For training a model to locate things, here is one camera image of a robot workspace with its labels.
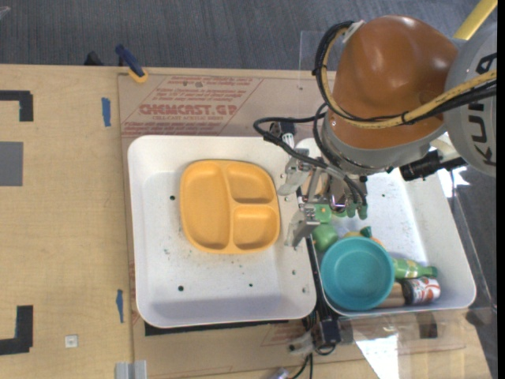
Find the wooden table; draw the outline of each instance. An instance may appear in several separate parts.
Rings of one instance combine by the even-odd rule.
[[[149,70],[175,71],[297,77],[276,71]],[[0,142],[23,145],[22,186],[0,186],[0,340],[13,339],[20,329],[17,306],[33,307],[32,346],[29,352],[0,355],[1,377],[114,377],[117,362],[135,360],[118,111],[118,75],[124,72],[0,65],[0,90],[28,90],[34,97],[33,122],[20,122],[18,102],[0,101]],[[103,97],[110,100],[110,126],[104,123]],[[400,356],[400,377],[489,377],[474,327],[462,320],[458,330],[464,347]],[[78,336],[78,344],[67,336]],[[317,360],[315,378],[377,377],[363,358],[322,362]],[[275,372],[265,368],[226,377],[265,378]],[[308,370],[301,377],[308,377]]]

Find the blue and orange clamp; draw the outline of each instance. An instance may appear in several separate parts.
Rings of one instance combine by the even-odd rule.
[[[128,49],[119,44],[116,46],[115,51],[119,55],[119,58],[129,66],[128,74],[132,79],[137,83],[144,83],[148,79],[148,72],[142,69],[137,58]]]

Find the can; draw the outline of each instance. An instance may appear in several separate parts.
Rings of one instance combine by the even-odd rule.
[[[424,305],[440,297],[438,281],[427,276],[403,280],[402,291],[407,305]]]

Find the gray square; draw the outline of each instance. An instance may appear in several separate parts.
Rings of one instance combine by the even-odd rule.
[[[23,185],[23,142],[0,142],[0,186]]]

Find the blue clip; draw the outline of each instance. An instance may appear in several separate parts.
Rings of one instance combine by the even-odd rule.
[[[132,55],[132,53],[123,47],[121,44],[116,46],[116,53],[119,55],[119,57],[124,60],[129,68],[140,78],[145,76],[145,72],[142,70],[142,66],[140,66],[139,62],[135,58],[135,56]]]

